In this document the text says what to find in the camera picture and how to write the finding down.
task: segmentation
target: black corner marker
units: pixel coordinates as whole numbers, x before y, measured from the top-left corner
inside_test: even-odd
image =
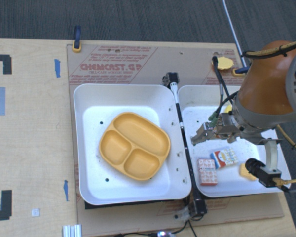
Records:
[[[8,220],[12,216],[12,190],[1,192],[0,220]]]
[[[8,54],[0,54],[0,61],[3,62],[3,74],[11,75],[12,74],[12,65],[11,57]]]

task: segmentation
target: wooden table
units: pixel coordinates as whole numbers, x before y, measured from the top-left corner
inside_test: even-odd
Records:
[[[0,220],[0,236],[56,237],[61,236],[62,226],[78,223],[67,69],[67,45],[72,42],[0,39],[0,55],[12,58],[11,75],[3,74],[0,62],[0,87],[5,88],[5,113],[0,115],[0,200],[2,191],[12,190],[12,215],[8,220]],[[88,40],[83,43],[131,42]],[[55,73],[55,60],[60,61],[60,77]],[[68,183],[68,201],[64,192],[65,181]],[[284,217],[194,229],[202,237],[296,236],[285,196],[279,193],[278,197]],[[32,210],[37,208],[40,215],[35,217],[32,213],[36,211]],[[193,233],[187,228],[177,236],[193,236]]]

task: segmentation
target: yellow divided plate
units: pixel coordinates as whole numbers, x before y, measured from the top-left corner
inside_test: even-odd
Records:
[[[169,154],[170,144],[160,127],[136,113],[124,112],[105,130],[99,149],[108,164],[143,181],[158,172]]]

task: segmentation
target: small white square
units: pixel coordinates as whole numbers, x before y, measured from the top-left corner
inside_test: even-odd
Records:
[[[32,217],[39,217],[39,216],[40,216],[39,208],[32,209]]]

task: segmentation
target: dark gray floor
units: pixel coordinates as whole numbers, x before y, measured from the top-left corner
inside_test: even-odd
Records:
[[[83,40],[236,43],[236,36],[239,51],[260,50],[296,41],[296,0],[0,0],[0,38],[72,39],[75,25]],[[282,127],[296,142],[296,123]],[[296,152],[281,145],[296,178]],[[296,193],[286,198],[296,226]]]

